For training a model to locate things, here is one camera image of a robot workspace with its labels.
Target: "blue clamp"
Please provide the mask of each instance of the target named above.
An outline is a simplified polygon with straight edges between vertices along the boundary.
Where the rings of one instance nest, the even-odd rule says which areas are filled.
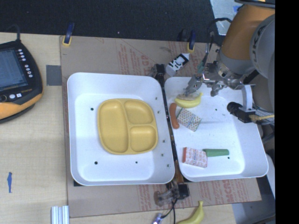
[[[75,23],[70,22],[69,26],[66,30],[66,35],[64,35],[63,40],[62,40],[63,45],[69,46],[71,44],[71,35],[73,33],[74,27],[75,27]]]
[[[192,53],[195,50],[195,31],[192,30],[188,40],[187,50],[189,53]]]

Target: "sausage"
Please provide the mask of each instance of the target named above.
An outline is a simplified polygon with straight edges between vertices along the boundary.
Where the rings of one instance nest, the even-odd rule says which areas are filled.
[[[171,105],[169,106],[170,120],[171,120],[172,127],[174,129],[179,128],[179,123],[178,123],[178,120],[177,120],[177,117],[176,117],[176,108],[177,108],[176,103],[171,103]]]

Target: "toy banana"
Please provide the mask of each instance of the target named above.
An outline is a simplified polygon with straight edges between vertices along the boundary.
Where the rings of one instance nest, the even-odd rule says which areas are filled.
[[[204,219],[205,213],[202,208],[203,201],[199,201],[199,206],[196,209],[195,213],[189,219],[183,220],[178,224],[200,224],[201,221]]]
[[[201,102],[201,96],[202,93],[200,93],[197,97],[195,97],[194,99],[191,100],[187,100],[185,97],[182,97],[180,95],[178,95],[175,99],[174,102],[182,107],[182,108],[193,108],[196,107],[200,104]]]

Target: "yellow plate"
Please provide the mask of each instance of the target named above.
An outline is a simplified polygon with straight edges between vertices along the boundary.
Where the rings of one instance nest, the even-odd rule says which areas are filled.
[[[141,154],[158,142],[155,115],[138,99],[109,99],[98,108],[98,131],[103,147],[113,154]]]

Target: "black carpet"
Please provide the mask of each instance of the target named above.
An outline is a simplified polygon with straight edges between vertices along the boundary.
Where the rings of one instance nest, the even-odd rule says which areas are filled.
[[[182,29],[207,42],[214,19],[210,0],[1,0],[0,31],[17,24],[21,33],[175,41]],[[214,25],[211,30],[217,34]]]

